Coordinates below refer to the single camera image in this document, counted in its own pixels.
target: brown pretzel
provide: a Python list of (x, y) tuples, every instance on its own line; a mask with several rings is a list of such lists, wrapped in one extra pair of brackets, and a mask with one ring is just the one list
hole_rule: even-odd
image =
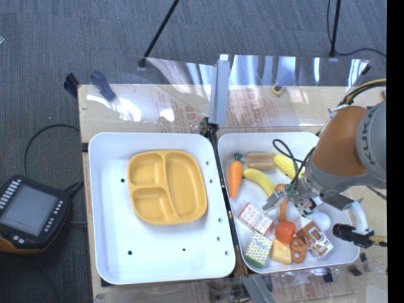
[(294, 237), (289, 244), (292, 261), (301, 263), (306, 256), (307, 246), (302, 239)]

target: table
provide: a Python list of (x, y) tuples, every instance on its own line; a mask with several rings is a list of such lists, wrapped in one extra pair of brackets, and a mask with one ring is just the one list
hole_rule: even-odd
[[(229, 78), (227, 122), (219, 125), (217, 138), (234, 132), (316, 133), (330, 118), (344, 94), (363, 83), (360, 82), (364, 80), (360, 69), (367, 64), (367, 61), (350, 61), (348, 81), (352, 82), (351, 87), (327, 85), (324, 79), (317, 78), (313, 81), (305, 77), (305, 64), (310, 64), (309, 68), (315, 74), (316, 70), (321, 68), (319, 62), (334, 62), (338, 67), (340, 64), (336, 60), (256, 56), (229, 56), (227, 60), (232, 69)], [(146, 70), (139, 69), (134, 76), (135, 82), (111, 84), (117, 94), (117, 98), (112, 102), (107, 102), (101, 96), (97, 86), (80, 85), (78, 100), (83, 149), (86, 149), (93, 136), (105, 131), (201, 133), (203, 120), (210, 113), (212, 84), (215, 84), (212, 82), (211, 71), (212, 66), (202, 64), (147, 59)], [(284, 78), (288, 72), (293, 73), (294, 81), (285, 85), (285, 90), (279, 96), (275, 96), (271, 93), (272, 85), (276, 80)], [(355, 99), (355, 105), (375, 105), (384, 100), (384, 91), (385, 87), (369, 90)], [(213, 302), (218, 301), (218, 298), (225, 300), (235, 293), (242, 293), (240, 281), (234, 279), (146, 285), (105, 284), (95, 266), (90, 169), (86, 151), (83, 152), (83, 168), (95, 302), (131, 302), (132, 299), (146, 302), (150, 297), (156, 302), (171, 302), (175, 299), (184, 302)], [(369, 226), (375, 230), (375, 234), (386, 235), (386, 201), (366, 187), (352, 187), (349, 195), (354, 200), (364, 198), (361, 204)], [(325, 277), (313, 279), (310, 274), (313, 271), (306, 270), (294, 273), (293, 276), (287, 273), (268, 277), (263, 275), (261, 279), (267, 284), (271, 282), (272, 296), (276, 302), (310, 299), (324, 299), (324, 302), (329, 302), (329, 297), (332, 297), (332, 302), (351, 302), (353, 297), (357, 302), (384, 301), (388, 296), (387, 250), (372, 246), (361, 249), (361, 257), (362, 254), (366, 256), (367, 261), (358, 260), (350, 266), (330, 269), (333, 282), (327, 282)], [(284, 283), (285, 277), (291, 277), (291, 280)]]

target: black pole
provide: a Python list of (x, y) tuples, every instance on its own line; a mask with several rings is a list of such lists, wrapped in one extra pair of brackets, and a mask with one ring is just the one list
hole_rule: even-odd
[(163, 31), (165, 25), (167, 24), (168, 20), (170, 19), (171, 14), (174, 12), (175, 7), (177, 6), (177, 4), (178, 4), (179, 1), (180, 1), (180, 0), (174, 0), (174, 2), (172, 3), (172, 6), (171, 6), (169, 12), (165, 15), (165, 18), (164, 18), (162, 24), (160, 25), (160, 28), (157, 30), (157, 33), (156, 33), (156, 35), (154, 36), (152, 42), (150, 43), (149, 47), (147, 48), (147, 50), (146, 50), (146, 52), (145, 52), (145, 55), (143, 55), (142, 59), (139, 61), (139, 63), (138, 63), (139, 66), (141, 66), (141, 67), (144, 67), (144, 66), (145, 66), (145, 64), (146, 64), (146, 57), (148, 57), (149, 54), (150, 54), (150, 52), (152, 51), (154, 45), (156, 44), (157, 39), (159, 38), (160, 34), (162, 33), (162, 31)]
[(336, 29), (338, 28), (338, 18), (340, 17), (340, 8), (341, 8), (341, 0), (336, 0), (334, 30), (333, 30), (333, 38), (331, 39), (331, 50), (330, 50), (331, 57), (335, 55)]

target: toy carrot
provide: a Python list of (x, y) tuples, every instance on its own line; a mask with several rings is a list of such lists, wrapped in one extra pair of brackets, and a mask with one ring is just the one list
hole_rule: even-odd
[(234, 161), (230, 163), (229, 167), (229, 187), (230, 197), (232, 199), (234, 199), (237, 194), (242, 178), (243, 167), (240, 162), (241, 157), (242, 155), (240, 153), (234, 153)]

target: white tray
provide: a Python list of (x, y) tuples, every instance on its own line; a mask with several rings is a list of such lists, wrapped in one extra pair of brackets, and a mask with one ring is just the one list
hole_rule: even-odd
[[(208, 197), (205, 214), (188, 223), (152, 225), (129, 198), (129, 160), (149, 150), (184, 150), (199, 163)], [(229, 220), (211, 143), (198, 134), (101, 133), (88, 148), (95, 259), (109, 283), (221, 278), (235, 266)]]
[[(249, 152), (268, 152), (272, 154), (279, 153), (278, 150), (272, 145), (274, 139), (280, 139), (286, 143), (290, 148), (294, 157), (303, 160), (312, 147), (317, 144), (318, 137), (315, 134), (298, 132), (298, 133), (229, 133), (223, 135), (218, 140), (218, 152), (220, 162), (222, 165), (222, 171), (225, 178), (226, 188), (229, 185), (229, 165), (234, 160), (234, 153), (239, 152), (243, 155), (241, 162), (244, 168), (247, 168), (246, 155)], [(287, 153), (286, 149), (280, 143), (276, 144), (281, 150)], [(289, 183), (291, 180), (278, 168), (272, 170), (266, 170), (265, 173), (273, 181), (274, 185), (278, 183)], [(243, 179), (237, 196), (235, 199), (229, 197), (230, 206), (233, 212), (235, 220), (235, 228), (237, 231), (237, 238), (240, 243), (242, 253), (246, 252), (249, 241), (253, 231), (245, 226), (238, 218), (238, 214), (241, 212), (247, 202), (251, 202), (258, 208), (261, 208), (267, 199), (267, 195), (262, 190), (261, 186), (253, 181)], [(352, 242), (343, 241), (336, 238), (332, 234), (332, 227), (336, 223), (343, 223), (352, 225), (352, 221), (347, 211), (339, 211), (334, 207), (321, 202), (319, 197), (315, 198), (318, 203), (318, 211), (324, 212), (331, 219), (331, 227), (324, 233), (325, 236), (333, 244), (334, 248), (326, 254), (325, 257), (315, 259), (307, 252), (303, 262), (297, 264), (283, 264), (277, 261), (273, 261), (270, 258), (267, 259), (263, 268), (244, 260), (245, 264), (256, 273), (274, 273), (279, 271), (299, 270), (304, 268), (319, 268), (324, 266), (331, 266), (336, 264), (348, 264), (355, 261), (359, 256), (359, 247), (353, 245)], [(293, 215), (291, 211), (292, 204), (288, 204), (288, 215)], [(274, 226), (277, 223), (279, 215), (279, 209), (274, 209), (268, 214), (274, 219)], [(271, 228), (267, 235), (273, 236), (273, 229)]]

